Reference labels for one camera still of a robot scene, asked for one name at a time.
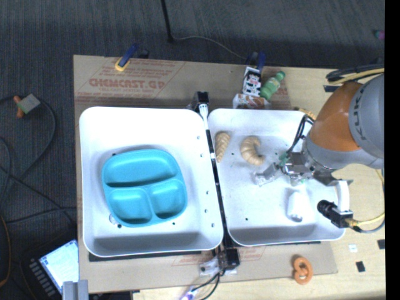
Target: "blue clamp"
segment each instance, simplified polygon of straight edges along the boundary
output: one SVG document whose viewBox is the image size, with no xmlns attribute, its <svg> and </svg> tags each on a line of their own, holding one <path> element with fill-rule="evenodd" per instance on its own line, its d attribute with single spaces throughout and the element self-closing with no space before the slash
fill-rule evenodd
<svg viewBox="0 0 400 300">
<path fill-rule="evenodd" d="M 120 57 L 117 62 L 115 63 L 115 68 L 118 71 L 124 71 L 128 64 L 130 63 L 130 60 L 133 56 L 133 54 L 138 50 L 139 45 L 137 43 L 134 43 L 126 52 L 125 54 Z"/>
</svg>

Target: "dark background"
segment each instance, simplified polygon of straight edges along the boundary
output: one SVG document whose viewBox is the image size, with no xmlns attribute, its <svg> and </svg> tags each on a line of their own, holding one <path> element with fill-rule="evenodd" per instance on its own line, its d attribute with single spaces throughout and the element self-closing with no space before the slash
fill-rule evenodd
<svg viewBox="0 0 400 300">
<path fill-rule="evenodd" d="M 244 64 L 264 51 L 267 64 L 347 68 L 384 60 L 385 0 L 166 0 L 174 37 L 167 41 L 160 0 L 0 0 L 0 98 L 33 93 L 50 105 L 56 118 L 54 139 L 49 111 L 40 107 L 16 119 L 12 100 L 0 101 L 0 137 L 11 152 L 11 172 L 34 188 L 10 181 L 0 197 L 8 222 L 12 274 L 0 299 L 29 299 L 16 266 L 26 250 L 52 239 L 70 225 L 61 212 L 11 222 L 76 206 L 73 55 L 122 56 L 132 43 L 151 59 Z M 0 144 L 0 165 L 8 156 Z M 5 181 L 0 171 L 0 187 Z M 74 210 L 68 214 L 76 217 Z"/>
</svg>

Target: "green bottle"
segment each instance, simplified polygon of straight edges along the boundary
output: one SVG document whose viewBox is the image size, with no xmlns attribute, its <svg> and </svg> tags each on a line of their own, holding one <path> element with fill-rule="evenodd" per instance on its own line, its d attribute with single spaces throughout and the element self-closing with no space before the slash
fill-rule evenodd
<svg viewBox="0 0 400 300">
<path fill-rule="evenodd" d="M 270 77 L 261 87 L 260 97 L 269 98 L 278 90 L 281 81 L 285 78 L 285 72 L 279 71 L 274 77 Z"/>
</svg>

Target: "yellow cable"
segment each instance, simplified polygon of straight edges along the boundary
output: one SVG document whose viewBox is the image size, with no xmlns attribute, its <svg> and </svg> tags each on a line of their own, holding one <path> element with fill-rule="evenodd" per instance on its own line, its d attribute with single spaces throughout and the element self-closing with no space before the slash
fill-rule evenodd
<svg viewBox="0 0 400 300">
<path fill-rule="evenodd" d="M 385 178 L 382 176 L 382 174 L 378 170 L 375 170 L 375 171 L 376 171 L 376 174 L 379 176 L 380 180 L 382 181 L 382 184 L 385 185 Z M 383 218 L 385 218 L 385 212 L 380 214 L 378 217 L 375 217 L 375 218 L 370 219 L 370 220 L 358 221 L 358 220 L 355 220 L 355 219 L 346 219 L 346 222 L 351 227 L 355 227 L 355 226 L 363 226 L 365 224 L 375 223 L 376 221 L 382 220 Z"/>
<path fill-rule="evenodd" d="M 379 73 L 384 73 L 385 72 L 385 68 L 382 69 L 373 69 L 373 70 L 368 70 L 368 71 L 363 71 L 360 73 L 356 73 L 356 74 L 352 74 L 351 76 L 347 76 L 344 77 L 343 79 L 337 80 L 337 81 L 330 81 L 329 83 L 331 84 L 341 84 L 341 83 L 345 83 L 346 81 L 349 80 L 354 80 L 357 78 L 362 78 L 364 76 L 369 76 L 371 74 L 379 74 Z"/>
</svg>

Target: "blue divided plate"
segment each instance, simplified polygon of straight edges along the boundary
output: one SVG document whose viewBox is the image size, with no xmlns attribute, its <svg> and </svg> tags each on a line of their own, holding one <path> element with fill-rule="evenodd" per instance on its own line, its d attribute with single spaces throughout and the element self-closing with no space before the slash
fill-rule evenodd
<svg viewBox="0 0 400 300">
<path fill-rule="evenodd" d="M 102 167 L 101 180 L 112 216 L 127 227 L 171 220 L 188 205 L 181 169 L 174 157 L 163 150 L 112 156 Z"/>
</svg>

